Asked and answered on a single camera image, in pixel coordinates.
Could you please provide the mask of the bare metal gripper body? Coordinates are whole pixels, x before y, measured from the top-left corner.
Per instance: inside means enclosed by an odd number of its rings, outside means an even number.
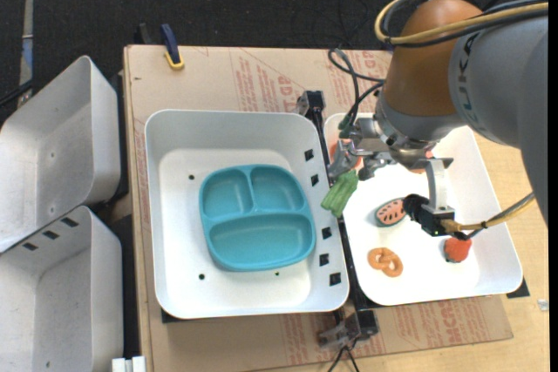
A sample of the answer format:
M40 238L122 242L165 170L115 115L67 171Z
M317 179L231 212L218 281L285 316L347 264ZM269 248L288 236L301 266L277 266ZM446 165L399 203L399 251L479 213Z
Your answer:
M380 118L358 118L349 133L351 155L378 158L382 156L406 168L429 158L436 141L414 139L393 128Z

